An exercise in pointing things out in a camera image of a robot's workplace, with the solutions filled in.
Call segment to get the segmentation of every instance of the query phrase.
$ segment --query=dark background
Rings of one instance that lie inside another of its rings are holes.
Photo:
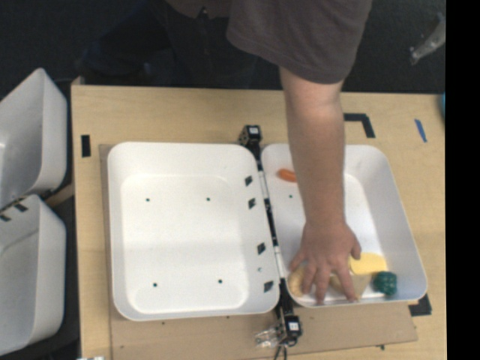
[[[117,23],[138,0],[0,0],[0,99],[34,69],[44,68],[69,98],[74,61],[84,47]],[[446,0],[374,0],[348,92],[443,93],[446,46],[410,63],[421,43],[446,16]],[[275,66],[258,64],[253,87],[279,89]],[[0,360],[74,360],[79,337],[74,203],[54,209],[68,231],[65,318],[58,334]]]

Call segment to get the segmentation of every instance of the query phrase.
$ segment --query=sleeve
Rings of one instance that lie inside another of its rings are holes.
[[[315,83],[350,73],[373,0],[232,0],[236,47]]]

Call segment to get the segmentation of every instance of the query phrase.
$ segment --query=orange object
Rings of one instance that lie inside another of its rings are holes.
[[[280,179],[283,179],[287,182],[295,183],[297,181],[297,177],[295,175],[295,172],[293,172],[289,169],[285,169],[285,168],[279,169],[277,174],[278,174],[278,177],[280,177]]]

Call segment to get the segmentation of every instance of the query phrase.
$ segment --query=dark green toy vegetable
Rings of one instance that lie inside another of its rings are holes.
[[[393,272],[381,271],[373,279],[373,288],[387,296],[397,292],[397,275]]]

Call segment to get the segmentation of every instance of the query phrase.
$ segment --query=wooden table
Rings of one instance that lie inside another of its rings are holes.
[[[123,141],[232,143],[259,125],[263,143],[287,141],[281,91],[102,87],[71,90],[73,173],[83,357],[105,359],[271,359],[254,332],[273,314],[130,322],[112,307],[105,248],[100,146]],[[405,302],[297,308],[305,334],[289,358],[446,359],[445,125],[439,97],[343,94],[349,144],[387,156],[428,278],[431,316],[410,316]],[[419,132],[421,123],[426,140]]]

